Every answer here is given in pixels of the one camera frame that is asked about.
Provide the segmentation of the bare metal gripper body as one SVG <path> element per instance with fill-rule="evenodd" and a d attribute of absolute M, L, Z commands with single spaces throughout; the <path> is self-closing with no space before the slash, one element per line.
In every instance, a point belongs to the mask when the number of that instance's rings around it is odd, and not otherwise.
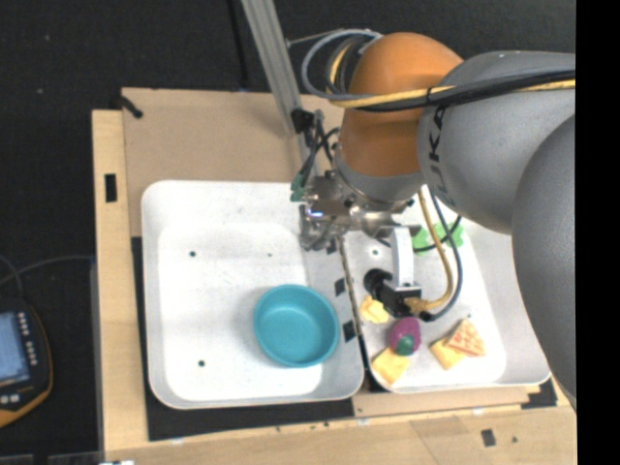
<path fill-rule="evenodd" d="M 303 249 L 318 251 L 349 232 L 387 240 L 395 229 L 415 235 L 421 224 L 405 218 L 420 183 L 409 177 L 355 176 L 341 171 L 312 177 L 303 189 L 299 208 Z"/>

